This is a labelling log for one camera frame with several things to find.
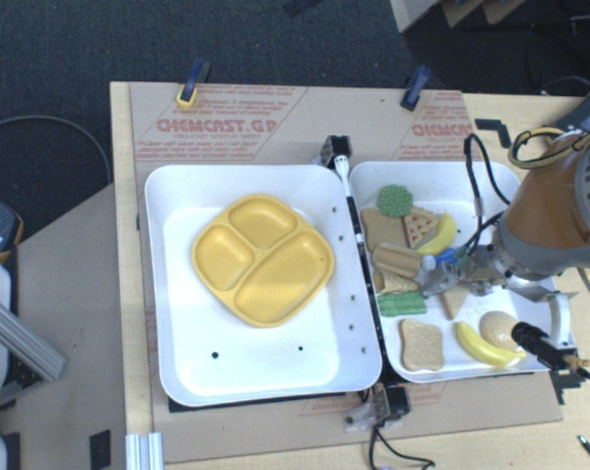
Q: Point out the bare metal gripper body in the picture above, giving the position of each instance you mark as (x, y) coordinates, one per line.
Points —
(487, 269)

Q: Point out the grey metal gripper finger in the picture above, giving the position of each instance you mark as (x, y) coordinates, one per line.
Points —
(480, 288)
(439, 282)

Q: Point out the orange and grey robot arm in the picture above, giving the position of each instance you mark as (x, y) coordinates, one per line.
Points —
(544, 203)

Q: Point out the blue and white small bottle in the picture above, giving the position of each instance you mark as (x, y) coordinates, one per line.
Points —
(436, 260)

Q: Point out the tan triangular biscuit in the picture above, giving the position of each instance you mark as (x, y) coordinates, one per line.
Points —
(453, 301)

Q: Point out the green ridged vegetable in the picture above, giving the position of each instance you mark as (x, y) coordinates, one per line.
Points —
(402, 303)

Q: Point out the beige round bun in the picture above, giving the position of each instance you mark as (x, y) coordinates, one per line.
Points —
(497, 328)

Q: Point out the tan waffle cone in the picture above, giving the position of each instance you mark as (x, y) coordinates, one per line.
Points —
(392, 282)

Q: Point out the yellow banana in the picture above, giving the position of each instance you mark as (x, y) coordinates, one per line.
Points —
(480, 348)
(443, 235)

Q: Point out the tan bread roll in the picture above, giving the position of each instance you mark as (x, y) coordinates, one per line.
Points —
(396, 259)

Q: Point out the pizza slice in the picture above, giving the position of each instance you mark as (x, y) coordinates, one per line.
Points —
(419, 225)

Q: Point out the tan toast slice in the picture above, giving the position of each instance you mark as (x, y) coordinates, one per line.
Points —
(422, 344)

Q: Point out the white plastic tray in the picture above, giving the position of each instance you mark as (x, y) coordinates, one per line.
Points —
(255, 360)
(485, 194)

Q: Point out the tan bread slice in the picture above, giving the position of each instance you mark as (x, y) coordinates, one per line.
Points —
(380, 228)

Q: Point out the green broccoli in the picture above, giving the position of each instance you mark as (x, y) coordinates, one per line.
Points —
(394, 200)

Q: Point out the thin black and white rod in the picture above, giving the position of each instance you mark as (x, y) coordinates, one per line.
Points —
(358, 235)

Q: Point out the yellow divided plate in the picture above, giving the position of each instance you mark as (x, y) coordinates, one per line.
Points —
(265, 262)

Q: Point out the black pen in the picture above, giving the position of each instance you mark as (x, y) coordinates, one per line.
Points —
(587, 448)

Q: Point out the brown cardboard board red print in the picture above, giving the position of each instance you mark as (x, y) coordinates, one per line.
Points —
(285, 115)

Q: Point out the black cylinder on white bracket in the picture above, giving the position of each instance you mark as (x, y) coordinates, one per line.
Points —
(536, 342)

